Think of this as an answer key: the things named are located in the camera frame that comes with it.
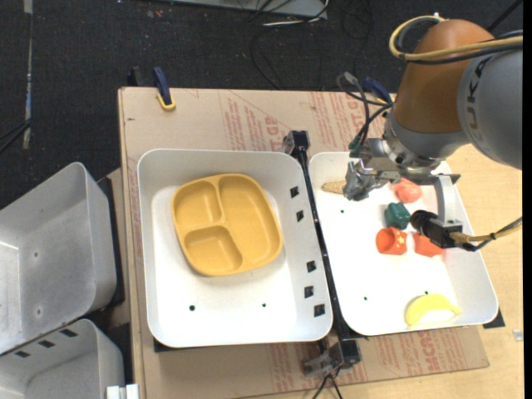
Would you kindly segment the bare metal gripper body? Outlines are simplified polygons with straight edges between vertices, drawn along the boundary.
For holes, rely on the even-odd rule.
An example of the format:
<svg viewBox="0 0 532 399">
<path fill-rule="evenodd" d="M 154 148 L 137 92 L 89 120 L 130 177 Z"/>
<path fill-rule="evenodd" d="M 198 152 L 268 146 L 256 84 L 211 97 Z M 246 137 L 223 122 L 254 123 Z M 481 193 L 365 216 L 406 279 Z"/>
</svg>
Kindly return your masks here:
<svg viewBox="0 0 532 399">
<path fill-rule="evenodd" d="M 440 163 L 440 159 L 418 155 L 398 140 L 372 138 L 359 153 L 357 172 L 373 176 L 376 181 L 424 181 Z"/>
</svg>

